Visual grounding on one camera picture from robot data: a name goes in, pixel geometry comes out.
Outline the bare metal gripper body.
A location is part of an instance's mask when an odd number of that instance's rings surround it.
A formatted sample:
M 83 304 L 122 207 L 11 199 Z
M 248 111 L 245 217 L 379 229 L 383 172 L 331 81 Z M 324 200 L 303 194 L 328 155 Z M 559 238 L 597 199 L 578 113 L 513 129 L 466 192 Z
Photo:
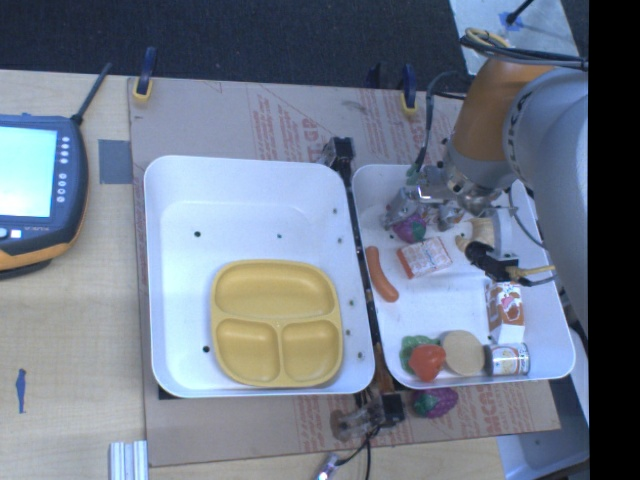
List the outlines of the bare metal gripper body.
M 501 194 L 500 189 L 484 187 L 451 165 L 423 166 L 417 176 L 417 186 L 422 195 L 454 201 L 473 216 L 480 216 Z

